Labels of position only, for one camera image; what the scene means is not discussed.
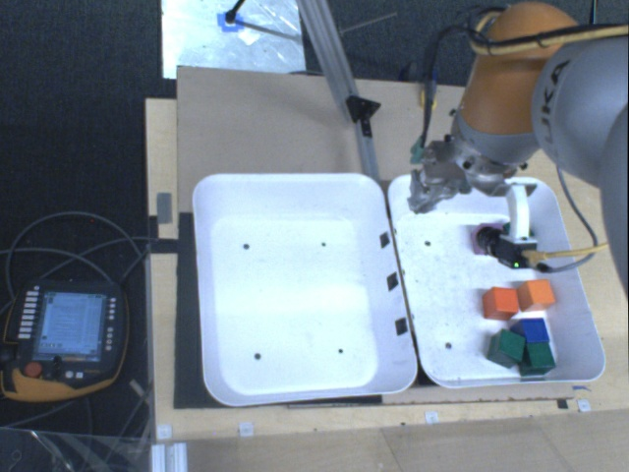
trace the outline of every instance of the blue tape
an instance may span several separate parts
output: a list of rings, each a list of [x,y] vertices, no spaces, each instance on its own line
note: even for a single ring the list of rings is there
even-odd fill
[[[239,31],[239,30],[242,30],[244,28],[243,25],[239,24],[239,22],[241,22],[243,20],[243,17],[240,14],[236,14],[236,20],[231,25],[225,21],[225,15],[226,14],[227,13],[222,13],[222,14],[217,14],[216,15],[216,21],[218,22],[218,25],[220,26],[220,28],[223,31],[226,31],[226,32],[229,33],[229,32],[232,32],[232,31]]]

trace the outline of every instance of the green cube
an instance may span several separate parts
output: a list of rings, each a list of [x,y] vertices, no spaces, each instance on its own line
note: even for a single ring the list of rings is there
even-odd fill
[[[524,349],[524,357],[520,364],[520,374],[522,376],[543,376],[551,369],[555,363],[547,342],[529,342]]]
[[[525,343],[523,336],[503,329],[491,338],[487,358],[503,367],[513,367],[522,361]]]

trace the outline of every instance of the table surface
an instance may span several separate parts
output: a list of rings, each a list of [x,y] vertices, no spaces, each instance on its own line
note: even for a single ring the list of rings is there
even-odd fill
[[[402,83],[357,84],[361,96],[382,103],[372,128],[385,185],[410,172],[409,148],[422,123],[419,90]],[[461,88],[439,88],[433,135],[447,133],[461,94]],[[161,238],[177,238],[176,213],[191,211],[192,189],[206,175],[360,172],[353,126],[338,113],[322,78],[180,68],[178,99],[149,99],[145,108],[149,214],[157,214],[159,193],[171,195],[175,213],[158,224]],[[561,194],[552,163],[538,152],[526,174],[555,191],[572,246],[588,246],[591,240]],[[571,177],[568,184],[584,215],[603,233],[598,190]],[[161,441],[234,437],[242,423],[253,423],[257,435],[278,435],[419,425],[427,422],[427,413],[436,413],[439,422],[462,422],[579,410],[576,403],[561,409],[557,399],[587,399],[593,411],[629,408],[627,303],[607,252],[580,269],[606,355],[605,371],[595,382],[418,387],[386,395],[380,405],[358,407],[174,409],[176,269],[176,255],[150,256],[154,423]]]

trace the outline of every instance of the wooden block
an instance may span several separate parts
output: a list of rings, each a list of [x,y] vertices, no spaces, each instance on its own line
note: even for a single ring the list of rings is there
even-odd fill
[[[524,349],[524,357],[520,363],[522,376],[543,376],[554,369],[555,362],[547,342],[527,343]]]
[[[483,296],[483,316],[490,320],[509,320],[518,311],[518,293],[514,288],[492,287]]]
[[[543,319],[522,319],[509,330],[523,336],[527,342],[549,342],[548,329]]]
[[[525,281],[518,287],[522,311],[543,311],[555,303],[552,287],[547,279]]]
[[[491,338],[487,359],[502,367],[512,367],[522,362],[525,343],[522,335],[503,329]]]

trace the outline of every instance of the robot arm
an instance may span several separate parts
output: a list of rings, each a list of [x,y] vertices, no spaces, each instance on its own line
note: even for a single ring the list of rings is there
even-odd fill
[[[488,37],[505,40],[572,27],[542,3],[510,7]],[[451,134],[424,150],[409,206],[427,212],[472,188],[505,196],[538,149],[600,187],[607,237],[627,289],[627,36],[501,56],[479,56]]]

